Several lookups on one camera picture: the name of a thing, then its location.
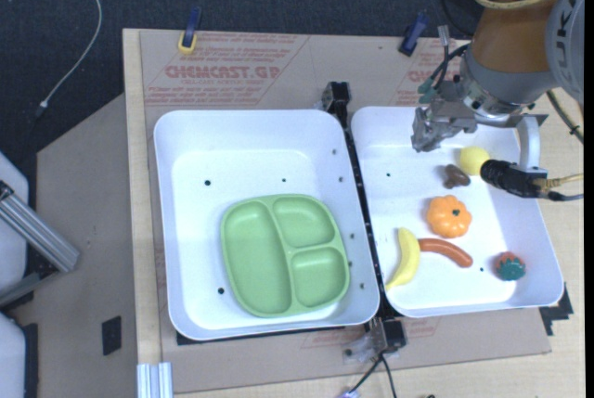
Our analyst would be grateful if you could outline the red strawberry with green leaves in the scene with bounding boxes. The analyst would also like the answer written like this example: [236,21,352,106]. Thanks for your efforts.
[493,250,527,283]

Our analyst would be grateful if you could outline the yellow banana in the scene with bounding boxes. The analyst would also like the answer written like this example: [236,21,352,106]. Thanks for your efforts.
[383,226,421,292]

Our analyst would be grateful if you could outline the brown cardboard board, red print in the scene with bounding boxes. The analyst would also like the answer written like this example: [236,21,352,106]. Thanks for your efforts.
[138,29,554,393]

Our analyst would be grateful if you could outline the orange-red sausage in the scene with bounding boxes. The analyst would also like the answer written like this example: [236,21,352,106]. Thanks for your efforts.
[417,238,474,269]

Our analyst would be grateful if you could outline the thin black and white rod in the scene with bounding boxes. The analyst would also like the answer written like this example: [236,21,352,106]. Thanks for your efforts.
[337,101,390,324]

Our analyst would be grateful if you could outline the green divided plate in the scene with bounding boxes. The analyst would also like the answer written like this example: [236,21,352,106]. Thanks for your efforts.
[219,193,351,319]

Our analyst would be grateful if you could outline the black block with thin wires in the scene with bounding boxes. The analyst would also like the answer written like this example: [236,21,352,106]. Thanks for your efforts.
[369,318,409,352]
[321,81,351,114]

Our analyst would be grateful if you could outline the brown toy biscuit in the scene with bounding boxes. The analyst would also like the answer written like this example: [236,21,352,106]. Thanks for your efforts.
[441,163,471,190]

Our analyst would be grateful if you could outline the white plastic tray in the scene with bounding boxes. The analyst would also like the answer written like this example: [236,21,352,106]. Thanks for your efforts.
[350,105,566,319]
[152,109,381,342]

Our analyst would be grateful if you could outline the yellow lemon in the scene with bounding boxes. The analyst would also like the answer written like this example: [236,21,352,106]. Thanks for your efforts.
[459,146,492,177]

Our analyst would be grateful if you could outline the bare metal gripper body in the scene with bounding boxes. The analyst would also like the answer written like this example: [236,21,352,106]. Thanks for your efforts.
[427,79,513,134]

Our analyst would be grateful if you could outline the orange pumpkin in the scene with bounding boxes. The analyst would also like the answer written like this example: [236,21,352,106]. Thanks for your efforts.
[425,195,473,239]

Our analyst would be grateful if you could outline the black cylinder on white bracket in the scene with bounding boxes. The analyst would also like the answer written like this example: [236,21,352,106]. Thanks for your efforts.
[476,111,549,200]

